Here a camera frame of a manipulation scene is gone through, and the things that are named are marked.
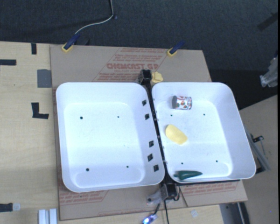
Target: metal bracket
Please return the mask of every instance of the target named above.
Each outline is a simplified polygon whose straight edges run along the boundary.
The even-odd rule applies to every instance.
[[[38,210],[37,221],[38,221],[38,224],[57,224],[56,209]]]
[[[262,136],[259,136],[259,137],[256,137],[254,138],[253,135],[251,135],[251,138],[253,140],[254,143],[258,142],[258,141],[261,141],[261,140],[264,140],[264,137]]]
[[[269,162],[267,161],[265,155],[261,152],[260,148],[255,144],[255,141],[253,141],[253,140],[257,140],[257,141],[261,142],[261,140],[263,140],[263,137],[259,136],[254,139],[253,135],[250,134],[250,132],[247,130],[246,127],[245,127],[245,132],[246,132],[246,136],[248,138],[249,144],[250,144],[250,148],[255,153],[255,155],[259,161],[259,164],[261,166],[261,171],[271,170],[271,166],[270,166]]]
[[[224,224],[249,224],[245,203],[220,204]]]
[[[168,197],[166,185],[147,197],[147,204],[159,204]]]

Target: wooden table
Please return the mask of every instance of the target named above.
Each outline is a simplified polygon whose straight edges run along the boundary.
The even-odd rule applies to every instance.
[[[37,70],[50,70],[49,44],[0,42],[0,203],[20,203],[21,210],[0,213],[0,223],[37,223],[40,209],[58,208],[52,89],[37,87]],[[40,103],[48,119],[33,119],[31,103]],[[195,210],[198,216],[192,215]],[[94,217],[65,224],[141,223],[150,213]],[[164,211],[155,224],[166,223]],[[219,205],[168,211],[170,224],[223,224]]]

